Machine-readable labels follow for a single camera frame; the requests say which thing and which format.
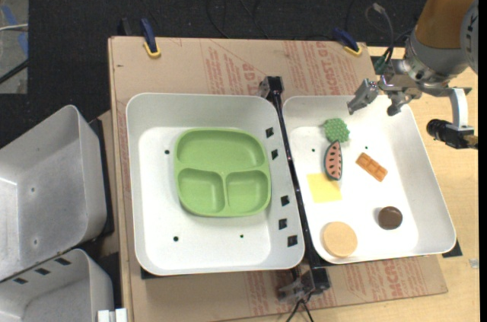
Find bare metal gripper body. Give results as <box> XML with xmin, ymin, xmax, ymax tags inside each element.
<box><xmin>377</xmin><ymin>59</ymin><xmax>452</xmax><ymax>98</ymax></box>

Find green grapes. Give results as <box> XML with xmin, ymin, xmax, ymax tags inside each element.
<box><xmin>323</xmin><ymin>117</ymin><xmax>351</xmax><ymax>144</ymax></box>

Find orange waffle biscuit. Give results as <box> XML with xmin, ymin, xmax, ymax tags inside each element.
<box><xmin>355</xmin><ymin>151</ymin><xmax>390</xmax><ymax>183</ymax></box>

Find watermelon slice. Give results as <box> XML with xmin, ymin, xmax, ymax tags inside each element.
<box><xmin>323</xmin><ymin>139</ymin><xmax>343</xmax><ymax>182</ymax></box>

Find white plastic tray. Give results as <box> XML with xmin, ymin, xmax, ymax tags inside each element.
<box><xmin>125</xmin><ymin>92</ymin><xmax>307</xmax><ymax>277</ymax></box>
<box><xmin>282</xmin><ymin>94</ymin><xmax>457</xmax><ymax>266</ymax></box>
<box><xmin>0</xmin><ymin>247</ymin><xmax>116</xmax><ymax>322</ymax></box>
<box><xmin>0</xmin><ymin>104</ymin><xmax>110</xmax><ymax>282</ymax></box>

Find yellow cheese slice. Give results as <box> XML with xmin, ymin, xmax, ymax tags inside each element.
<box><xmin>306</xmin><ymin>171</ymin><xmax>343</xmax><ymax>204</ymax></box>

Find thin black rod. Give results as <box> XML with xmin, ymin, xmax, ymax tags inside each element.
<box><xmin>270</xmin><ymin>94</ymin><xmax>324</xmax><ymax>278</ymax></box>

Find brown round biscuit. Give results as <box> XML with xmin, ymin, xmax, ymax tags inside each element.
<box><xmin>377</xmin><ymin>205</ymin><xmax>404</xmax><ymax>231</ymax></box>

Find tan round biscuit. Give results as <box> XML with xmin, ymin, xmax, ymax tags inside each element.
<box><xmin>320</xmin><ymin>221</ymin><xmax>359</xmax><ymax>259</ymax></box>

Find brown cardboard board red print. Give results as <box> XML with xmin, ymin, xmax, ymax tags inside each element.
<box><xmin>107</xmin><ymin>36</ymin><xmax>449</xmax><ymax>322</ymax></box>

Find green divided plate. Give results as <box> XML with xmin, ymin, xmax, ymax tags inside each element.
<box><xmin>173</xmin><ymin>126</ymin><xmax>273</xmax><ymax>218</ymax></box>

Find black cylinder on white bracket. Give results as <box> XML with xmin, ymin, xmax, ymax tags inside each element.
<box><xmin>425</xmin><ymin>86</ymin><xmax>479</xmax><ymax>151</ymax></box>

